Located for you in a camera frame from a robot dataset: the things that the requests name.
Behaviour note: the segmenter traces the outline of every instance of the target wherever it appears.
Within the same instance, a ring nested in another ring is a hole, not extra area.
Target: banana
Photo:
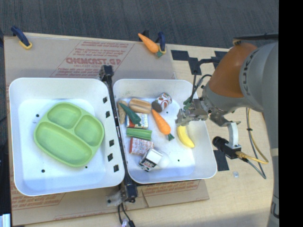
[[[190,139],[190,137],[188,137],[187,135],[187,131],[186,131],[186,126],[178,126],[177,127],[177,132],[178,132],[178,136],[180,141],[187,147],[193,148],[195,147],[195,144],[193,143],[193,141]]]

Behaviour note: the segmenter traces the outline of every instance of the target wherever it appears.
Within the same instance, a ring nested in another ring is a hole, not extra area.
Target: white tray
[[[156,166],[150,172],[140,169],[138,163],[141,157],[129,153],[130,137],[126,135],[126,126],[120,125],[127,168],[134,181],[141,184],[164,183],[211,178],[216,174],[217,164],[204,121],[192,121],[187,126],[188,135],[196,145],[194,148],[185,147],[178,139],[175,119],[192,92],[191,83],[184,80],[121,79],[114,84],[113,92],[116,102],[129,102],[136,97],[151,103],[163,92],[172,97],[172,104],[160,114],[170,125],[175,139],[168,141],[167,136],[159,132],[152,115],[149,115],[148,129],[152,130],[155,148],[167,153],[170,158],[166,168]]]
[[[103,142],[86,166],[71,167],[61,163],[34,142],[34,129],[39,119],[61,101],[83,108],[104,125]],[[108,89],[103,82],[19,78],[9,87],[9,104],[15,185],[22,194],[37,196],[103,188],[123,181],[125,169]]]

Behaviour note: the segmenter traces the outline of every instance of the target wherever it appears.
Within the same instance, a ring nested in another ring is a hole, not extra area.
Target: brown cylinder
[[[232,47],[210,78],[209,88],[221,96],[244,97],[240,89],[239,73],[244,60],[256,48],[250,43],[241,43]]]

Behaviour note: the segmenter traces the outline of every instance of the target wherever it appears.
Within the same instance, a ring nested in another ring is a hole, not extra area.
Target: orange carrot
[[[154,109],[151,109],[153,118],[155,119],[158,129],[160,130],[161,133],[168,135],[169,140],[174,139],[173,135],[170,133],[170,126],[169,124],[165,121],[165,119],[162,118],[162,116]]]
[[[143,43],[146,45],[147,49],[149,49],[152,53],[157,53],[159,50],[159,46],[152,41],[150,38],[138,33],[138,36],[143,41]]]

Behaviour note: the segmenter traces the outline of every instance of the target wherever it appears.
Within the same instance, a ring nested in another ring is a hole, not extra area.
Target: green vegetable
[[[126,112],[126,114],[128,115],[128,117],[131,119],[131,121],[134,124],[138,124],[139,126],[141,126],[140,122],[141,122],[141,118],[139,115],[137,115],[132,109],[130,109],[129,107],[125,106],[122,103],[119,103],[120,106],[124,109],[124,111]]]
[[[149,141],[152,139],[152,131],[146,129],[127,128],[126,135]]]

